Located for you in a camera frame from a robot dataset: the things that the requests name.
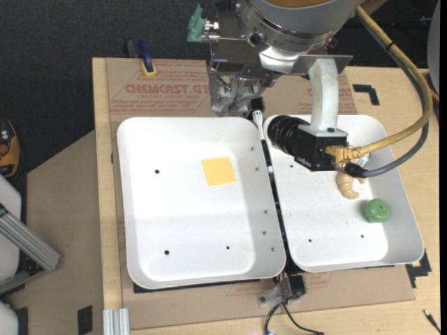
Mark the white plastic tray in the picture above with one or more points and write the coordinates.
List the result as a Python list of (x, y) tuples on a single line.
[(188, 215), (324, 222)]

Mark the green apple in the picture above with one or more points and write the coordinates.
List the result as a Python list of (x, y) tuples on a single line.
[(377, 210)]

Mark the thin black and white rod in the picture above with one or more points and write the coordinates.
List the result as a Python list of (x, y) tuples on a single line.
[(270, 169)]

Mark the black cylinder on white bracket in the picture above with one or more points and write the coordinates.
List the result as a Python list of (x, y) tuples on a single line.
[(314, 145)]

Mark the brown cardboard board red print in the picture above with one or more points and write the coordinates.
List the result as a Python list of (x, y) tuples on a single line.
[(157, 93)]

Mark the beige croissant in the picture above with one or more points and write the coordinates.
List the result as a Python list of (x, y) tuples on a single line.
[(346, 187)]

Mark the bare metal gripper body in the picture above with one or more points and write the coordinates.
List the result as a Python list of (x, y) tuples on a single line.
[(244, 52)]

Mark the yellow cheese slice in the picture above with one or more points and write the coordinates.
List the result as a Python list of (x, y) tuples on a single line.
[(219, 171)]

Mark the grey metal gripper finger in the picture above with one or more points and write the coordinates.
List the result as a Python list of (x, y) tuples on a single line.
[(242, 100), (220, 98)]

